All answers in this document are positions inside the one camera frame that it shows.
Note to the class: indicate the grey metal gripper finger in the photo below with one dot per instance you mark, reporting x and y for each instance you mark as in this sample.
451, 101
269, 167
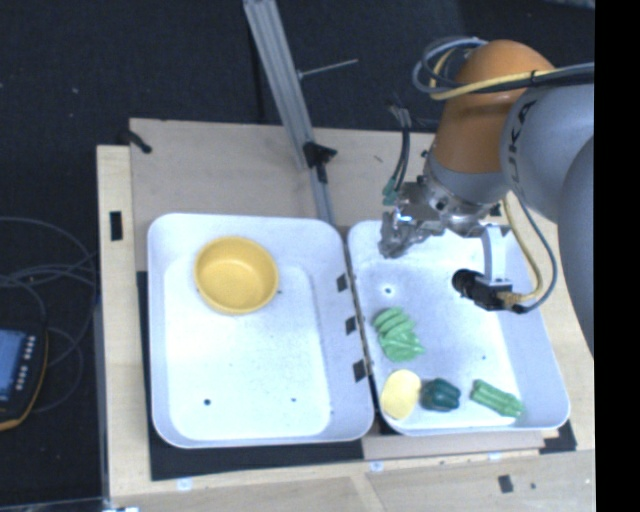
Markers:
389, 237
412, 237

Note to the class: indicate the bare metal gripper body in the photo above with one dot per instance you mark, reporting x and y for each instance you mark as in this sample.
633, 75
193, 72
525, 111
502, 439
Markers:
425, 207

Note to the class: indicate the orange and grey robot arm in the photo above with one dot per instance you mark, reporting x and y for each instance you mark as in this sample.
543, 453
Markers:
545, 145

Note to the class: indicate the thin black rod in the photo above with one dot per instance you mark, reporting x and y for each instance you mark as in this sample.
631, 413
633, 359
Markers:
358, 310

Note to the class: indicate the light green bean bunch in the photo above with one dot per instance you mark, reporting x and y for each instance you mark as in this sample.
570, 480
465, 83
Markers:
496, 397
392, 320
402, 346

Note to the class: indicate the white plastic tray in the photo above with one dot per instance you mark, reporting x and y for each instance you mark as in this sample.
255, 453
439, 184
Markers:
450, 340
250, 360

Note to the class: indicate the yellow oval toy food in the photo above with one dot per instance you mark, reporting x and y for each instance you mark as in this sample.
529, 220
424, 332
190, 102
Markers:
400, 394

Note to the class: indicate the yellow bowl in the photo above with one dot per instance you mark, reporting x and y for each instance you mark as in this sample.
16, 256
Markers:
235, 276

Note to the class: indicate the dark green bell pepper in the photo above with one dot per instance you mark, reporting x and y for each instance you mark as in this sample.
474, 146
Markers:
440, 395

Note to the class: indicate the brown cardboard board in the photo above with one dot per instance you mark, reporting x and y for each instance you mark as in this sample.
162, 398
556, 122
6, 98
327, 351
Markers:
225, 170

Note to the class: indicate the black cylinder on white bracket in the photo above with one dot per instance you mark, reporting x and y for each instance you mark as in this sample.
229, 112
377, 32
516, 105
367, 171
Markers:
480, 289

